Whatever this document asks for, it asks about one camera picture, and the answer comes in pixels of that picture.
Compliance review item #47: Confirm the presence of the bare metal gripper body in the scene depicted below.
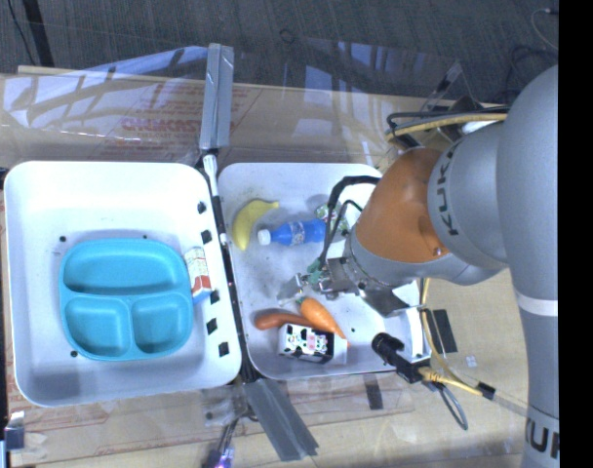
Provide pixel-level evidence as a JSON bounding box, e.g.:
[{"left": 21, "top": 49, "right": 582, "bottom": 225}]
[{"left": 318, "top": 255, "right": 362, "bottom": 297}]

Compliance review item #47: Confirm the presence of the brown sausage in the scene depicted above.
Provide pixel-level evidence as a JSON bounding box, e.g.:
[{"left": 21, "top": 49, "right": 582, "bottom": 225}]
[{"left": 254, "top": 309, "right": 313, "bottom": 332}]

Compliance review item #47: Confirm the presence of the orange carrot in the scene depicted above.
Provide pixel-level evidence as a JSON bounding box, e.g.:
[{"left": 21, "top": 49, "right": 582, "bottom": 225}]
[{"left": 296, "top": 295, "right": 349, "bottom": 343}]

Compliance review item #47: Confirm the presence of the blue plastic bottle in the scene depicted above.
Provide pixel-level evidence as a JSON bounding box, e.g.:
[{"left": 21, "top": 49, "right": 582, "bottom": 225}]
[{"left": 257, "top": 218, "right": 328, "bottom": 248}]

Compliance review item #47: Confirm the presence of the white and black printed carton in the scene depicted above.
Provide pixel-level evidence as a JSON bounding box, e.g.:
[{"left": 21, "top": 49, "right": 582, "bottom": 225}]
[{"left": 277, "top": 323, "right": 349, "bottom": 367}]

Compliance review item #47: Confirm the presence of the green and white packet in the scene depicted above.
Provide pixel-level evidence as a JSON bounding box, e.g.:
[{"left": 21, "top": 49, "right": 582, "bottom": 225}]
[{"left": 315, "top": 203, "right": 350, "bottom": 237}]

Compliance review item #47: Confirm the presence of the yellow banana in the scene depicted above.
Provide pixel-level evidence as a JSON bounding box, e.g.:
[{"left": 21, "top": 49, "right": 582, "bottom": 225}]
[{"left": 231, "top": 198, "right": 281, "bottom": 253}]

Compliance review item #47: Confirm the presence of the red and white carton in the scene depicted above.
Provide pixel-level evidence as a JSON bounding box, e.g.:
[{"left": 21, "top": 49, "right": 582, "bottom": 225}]
[{"left": 183, "top": 246, "right": 215, "bottom": 307}]

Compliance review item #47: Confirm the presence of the white plastic tray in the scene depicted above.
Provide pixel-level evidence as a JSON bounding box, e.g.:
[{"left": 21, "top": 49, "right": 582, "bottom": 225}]
[
  {"left": 2, "top": 160, "right": 244, "bottom": 409},
  {"left": 217, "top": 162, "right": 433, "bottom": 381}
]

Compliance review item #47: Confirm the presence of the blue divided plate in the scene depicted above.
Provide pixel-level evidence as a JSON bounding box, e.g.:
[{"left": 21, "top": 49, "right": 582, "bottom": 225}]
[{"left": 58, "top": 237, "right": 197, "bottom": 363}]

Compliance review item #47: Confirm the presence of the brown cardboard board red print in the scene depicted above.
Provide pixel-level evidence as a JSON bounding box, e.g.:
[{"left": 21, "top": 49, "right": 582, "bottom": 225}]
[{"left": 0, "top": 64, "right": 528, "bottom": 468}]

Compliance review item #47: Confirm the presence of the black cylinder on white bracket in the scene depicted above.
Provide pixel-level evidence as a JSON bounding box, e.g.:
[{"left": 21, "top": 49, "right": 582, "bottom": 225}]
[{"left": 371, "top": 304, "right": 433, "bottom": 385}]

